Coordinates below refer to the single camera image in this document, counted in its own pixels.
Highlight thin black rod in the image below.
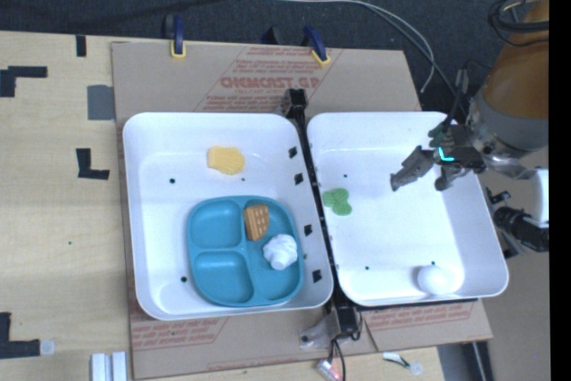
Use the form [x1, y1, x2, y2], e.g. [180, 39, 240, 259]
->
[295, 113, 344, 304]

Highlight brown cardboard board red print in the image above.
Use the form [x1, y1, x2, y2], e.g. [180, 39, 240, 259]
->
[110, 40, 494, 380]

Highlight orange waffle biscuit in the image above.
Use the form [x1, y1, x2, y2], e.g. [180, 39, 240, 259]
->
[243, 203, 271, 242]

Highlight blue divided plate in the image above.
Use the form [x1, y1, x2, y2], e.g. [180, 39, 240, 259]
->
[186, 195, 304, 308]

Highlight white egg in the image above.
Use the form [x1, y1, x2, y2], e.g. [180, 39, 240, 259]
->
[416, 264, 454, 295]

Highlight white plastic tray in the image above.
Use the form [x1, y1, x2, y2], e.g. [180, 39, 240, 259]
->
[122, 112, 335, 321]
[306, 111, 509, 308]

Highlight green leaf-shaped toy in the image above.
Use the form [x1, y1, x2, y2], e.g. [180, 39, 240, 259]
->
[321, 187, 353, 217]

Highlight white cauliflower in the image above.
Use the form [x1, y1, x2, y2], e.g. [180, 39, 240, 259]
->
[261, 233, 299, 271]

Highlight black block with thin wires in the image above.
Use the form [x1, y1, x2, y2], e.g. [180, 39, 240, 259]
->
[334, 302, 362, 338]
[282, 87, 310, 119]

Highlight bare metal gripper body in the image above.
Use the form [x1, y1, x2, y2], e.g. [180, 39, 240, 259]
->
[431, 123, 527, 179]

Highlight yellow crinkled chip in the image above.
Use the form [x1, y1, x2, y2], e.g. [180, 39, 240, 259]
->
[206, 145, 246, 177]

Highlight black cylinder on white bracket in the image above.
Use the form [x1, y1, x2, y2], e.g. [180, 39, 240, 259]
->
[492, 167, 550, 253]

